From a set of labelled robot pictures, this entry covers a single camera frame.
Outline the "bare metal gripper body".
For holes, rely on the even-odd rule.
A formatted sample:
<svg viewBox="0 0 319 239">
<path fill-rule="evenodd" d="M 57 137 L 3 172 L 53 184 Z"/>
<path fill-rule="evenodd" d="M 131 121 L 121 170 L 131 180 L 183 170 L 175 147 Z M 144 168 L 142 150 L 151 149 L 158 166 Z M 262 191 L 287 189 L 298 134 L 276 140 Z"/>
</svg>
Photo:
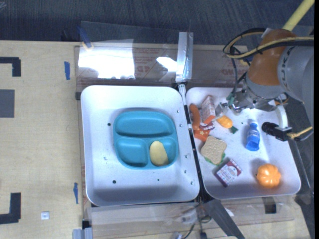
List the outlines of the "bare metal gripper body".
<svg viewBox="0 0 319 239">
<path fill-rule="evenodd" d="M 261 98 L 255 95 L 250 89 L 232 91 L 228 96 L 228 106 L 235 112 L 242 112 L 244 109 L 259 109 L 270 112 L 275 105 L 270 104 L 271 99 Z"/>
</svg>

